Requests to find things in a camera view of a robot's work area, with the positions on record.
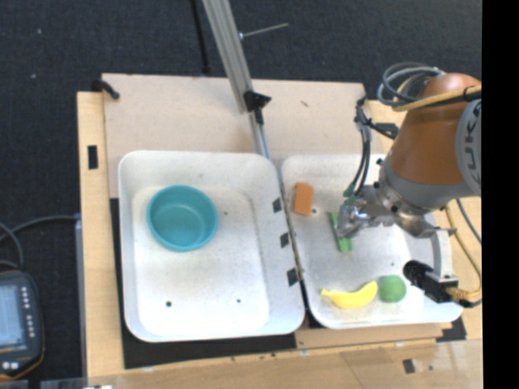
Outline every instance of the yellow banana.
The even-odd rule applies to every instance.
[[[327,289],[321,290],[321,295],[329,297],[339,308],[355,308],[361,307],[372,302],[379,290],[379,285],[376,281],[364,284],[358,291],[354,293],[333,292]]]

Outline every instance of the black floor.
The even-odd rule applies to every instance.
[[[230,0],[253,78],[364,83],[416,61],[482,78],[483,0]],[[207,18],[212,76],[224,76]],[[200,75],[189,0],[0,0],[0,222],[79,209],[75,94],[104,72]],[[19,233],[41,289],[46,357],[32,382],[82,374],[71,222]],[[14,259],[9,241],[0,259]]]

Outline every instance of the blue bowl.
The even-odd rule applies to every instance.
[[[211,241],[218,228],[212,200],[190,186],[175,185],[158,191],[147,209],[153,236],[169,250],[195,250]]]

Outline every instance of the green object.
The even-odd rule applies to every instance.
[[[400,276],[385,276],[379,286],[380,299],[385,302],[402,301],[407,293],[407,286]]]
[[[330,217],[332,218],[332,225],[334,227],[337,226],[337,213],[336,212],[330,213]],[[347,237],[339,238],[339,237],[337,237],[337,235],[335,236],[335,238],[337,240],[337,245],[339,246],[340,252],[350,252],[354,248],[351,239],[349,239]]]
[[[346,190],[344,190],[344,192],[342,193],[342,195],[343,195],[345,198],[349,198],[353,193],[354,193],[354,184],[353,184],[353,183],[350,183],[350,185],[346,188]]]

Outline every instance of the wooden board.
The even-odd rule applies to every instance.
[[[110,197],[118,195],[118,163],[135,150],[254,152],[248,114],[239,113],[229,80],[181,76],[103,74],[120,93],[104,95]],[[293,154],[358,152],[355,104],[360,83],[257,79],[272,100],[264,130],[274,163]],[[379,139],[372,151],[382,152]]]
[[[290,86],[284,82],[281,86]],[[335,91],[341,86],[331,85]],[[119,321],[118,295],[114,266],[114,248],[112,242],[111,219],[109,212],[109,172],[106,155],[105,107],[103,95],[95,92],[80,92],[77,94],[78,125],[79,125],[79,162],[81,183],[81,211],[84,229],[84,287],[86,313],[86,343],[87,343],[87,375],[106,376],[112,374],[138,374],[143,370],[125,370],[122,358],[121,324]],[[88,166],[88,148],[96,146],[98,166],[90,169]],[[477,214],[480,207],[475,204],[469,209],[471,214]],[[455,260],[455,269],[462,281],[471,281],[470,270],[466,264]],[[471,325],[467,327],[469,337],[480,338],[481,328],[478,311],[466,311]],[[427,340],[441,335],[438,324],[413,327],[395,328],[377,327],[376,331],[352,332],[311,330],[306,325],[297,331],[298,350],[293,353],[282,353],[278,356],[296,357],[304,353],[323,354],[322,350],[333,350],[339,347],[363,347],[366,344],[387,344],[402,340]],[[252,361],[258,361],[262,356],[245,356]],[[163,365],[154,368],[157,371],[174,371],[182,368],[206,367],[229,364],[233,360],[212,359],[190,361],[182,364]]]

